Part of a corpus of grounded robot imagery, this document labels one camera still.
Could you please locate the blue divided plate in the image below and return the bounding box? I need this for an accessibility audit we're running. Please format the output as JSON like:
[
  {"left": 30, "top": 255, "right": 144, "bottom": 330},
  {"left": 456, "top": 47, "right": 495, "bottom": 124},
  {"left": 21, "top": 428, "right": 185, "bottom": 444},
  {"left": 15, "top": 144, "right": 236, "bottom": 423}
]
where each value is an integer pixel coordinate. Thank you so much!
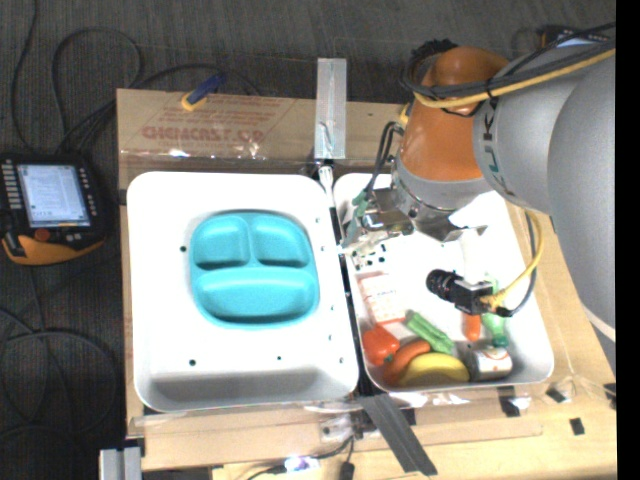
[{"left": 188, "top": 209, "right": 322, "bottom": 330}]

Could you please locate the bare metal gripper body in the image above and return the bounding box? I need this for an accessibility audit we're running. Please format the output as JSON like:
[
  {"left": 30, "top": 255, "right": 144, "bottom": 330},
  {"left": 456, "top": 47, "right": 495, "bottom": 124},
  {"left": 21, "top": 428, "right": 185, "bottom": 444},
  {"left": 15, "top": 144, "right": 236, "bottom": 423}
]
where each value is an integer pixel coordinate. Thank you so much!
[{"left": 360, "top": 186, "right": 489, "bottom": 244}]

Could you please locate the orange bell pepper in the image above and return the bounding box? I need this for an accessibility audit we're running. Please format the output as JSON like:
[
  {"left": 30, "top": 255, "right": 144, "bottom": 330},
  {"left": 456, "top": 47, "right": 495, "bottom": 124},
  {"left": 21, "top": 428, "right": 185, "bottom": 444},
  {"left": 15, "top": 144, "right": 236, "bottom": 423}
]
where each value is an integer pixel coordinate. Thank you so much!
[{"left": 361, "top": 323, "right": 402, "bottom": 367}]

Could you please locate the yellow banana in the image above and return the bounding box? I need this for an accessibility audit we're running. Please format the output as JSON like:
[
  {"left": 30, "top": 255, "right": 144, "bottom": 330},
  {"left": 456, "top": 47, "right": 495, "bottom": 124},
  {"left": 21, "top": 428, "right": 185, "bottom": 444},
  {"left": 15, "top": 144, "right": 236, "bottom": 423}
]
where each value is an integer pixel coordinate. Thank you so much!
[{"left": 396, "top": 351, "right": 472, "bottom": 389}]

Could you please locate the orange-red sausage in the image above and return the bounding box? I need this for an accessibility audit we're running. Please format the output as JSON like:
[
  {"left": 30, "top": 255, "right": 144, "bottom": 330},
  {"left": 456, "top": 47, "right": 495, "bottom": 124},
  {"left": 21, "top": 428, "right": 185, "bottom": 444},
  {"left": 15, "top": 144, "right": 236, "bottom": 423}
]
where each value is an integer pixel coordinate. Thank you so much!
[{"left": 382, "top": 338, "right": 433, "bottom": 387}]

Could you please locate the black cylinder on white bracket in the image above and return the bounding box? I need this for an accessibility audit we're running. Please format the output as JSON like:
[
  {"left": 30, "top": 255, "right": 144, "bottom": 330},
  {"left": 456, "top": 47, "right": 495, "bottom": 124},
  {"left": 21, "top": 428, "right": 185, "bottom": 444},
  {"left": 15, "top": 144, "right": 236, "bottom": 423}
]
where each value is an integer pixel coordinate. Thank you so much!
[{"left": 425, "top": 191, "right": 507, "bottom": 317}]

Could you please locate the brown cardboard board red print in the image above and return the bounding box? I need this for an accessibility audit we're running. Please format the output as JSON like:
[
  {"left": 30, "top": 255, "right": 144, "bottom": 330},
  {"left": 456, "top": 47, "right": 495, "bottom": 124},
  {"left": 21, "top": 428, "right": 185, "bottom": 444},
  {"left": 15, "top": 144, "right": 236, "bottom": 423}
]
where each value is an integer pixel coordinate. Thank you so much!
[{"left": 115, "top": 87, "right": 617, "bottom": 473}]

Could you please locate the orange carrot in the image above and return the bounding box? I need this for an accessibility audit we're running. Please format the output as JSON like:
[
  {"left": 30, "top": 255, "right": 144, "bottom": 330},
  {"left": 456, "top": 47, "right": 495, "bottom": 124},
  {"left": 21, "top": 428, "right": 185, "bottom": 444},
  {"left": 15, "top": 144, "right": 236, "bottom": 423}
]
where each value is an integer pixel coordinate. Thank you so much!
[{"left": 463, "top": 312, "right": 483, "bottom": 344}]

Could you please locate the green asparagus bundle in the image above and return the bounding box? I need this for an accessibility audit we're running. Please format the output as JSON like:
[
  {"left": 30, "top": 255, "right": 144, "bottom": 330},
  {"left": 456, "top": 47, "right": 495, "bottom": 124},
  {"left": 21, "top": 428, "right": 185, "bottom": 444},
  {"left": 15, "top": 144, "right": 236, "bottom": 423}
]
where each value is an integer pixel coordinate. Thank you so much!
[{"left": 404, "top": 310, "right": 457, "bottom": 357}]

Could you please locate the green bottle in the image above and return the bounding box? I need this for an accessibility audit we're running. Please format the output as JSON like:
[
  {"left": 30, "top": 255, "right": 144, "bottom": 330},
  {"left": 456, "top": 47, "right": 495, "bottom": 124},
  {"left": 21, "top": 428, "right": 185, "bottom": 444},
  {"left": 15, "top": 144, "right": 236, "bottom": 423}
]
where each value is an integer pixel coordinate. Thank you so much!
[{"left": 478, "top": 271, "right": 511, "bottom": 349}]

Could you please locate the white plastic tray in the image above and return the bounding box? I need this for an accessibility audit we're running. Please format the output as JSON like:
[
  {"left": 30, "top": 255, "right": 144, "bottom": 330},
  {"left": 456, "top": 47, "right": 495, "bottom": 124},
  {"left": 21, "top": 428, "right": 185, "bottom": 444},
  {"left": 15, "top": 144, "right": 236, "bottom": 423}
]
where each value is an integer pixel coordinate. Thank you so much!
[
  {"left": 331, "top": 172, "right": 556, "bottom": 395},
  {"left": 125, "top": 169, "right": 361, "bottom": 414}
]

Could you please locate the white and orange can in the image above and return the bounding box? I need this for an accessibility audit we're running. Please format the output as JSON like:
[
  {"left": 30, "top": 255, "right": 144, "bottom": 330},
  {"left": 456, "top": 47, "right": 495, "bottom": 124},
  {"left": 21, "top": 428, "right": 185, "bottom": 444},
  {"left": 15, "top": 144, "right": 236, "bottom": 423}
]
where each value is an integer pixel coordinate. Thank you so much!
[{"left": 466, "top": 346, "right": 514, "bottom": 382}]

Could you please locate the white and red carton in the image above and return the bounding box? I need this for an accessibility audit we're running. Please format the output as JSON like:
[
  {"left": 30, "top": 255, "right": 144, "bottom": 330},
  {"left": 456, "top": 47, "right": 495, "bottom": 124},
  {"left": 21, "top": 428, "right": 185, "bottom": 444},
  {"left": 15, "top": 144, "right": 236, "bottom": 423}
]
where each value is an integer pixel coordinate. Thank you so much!
[{"left": 355, "top": 271, "right": 409, "bottom": 327}]

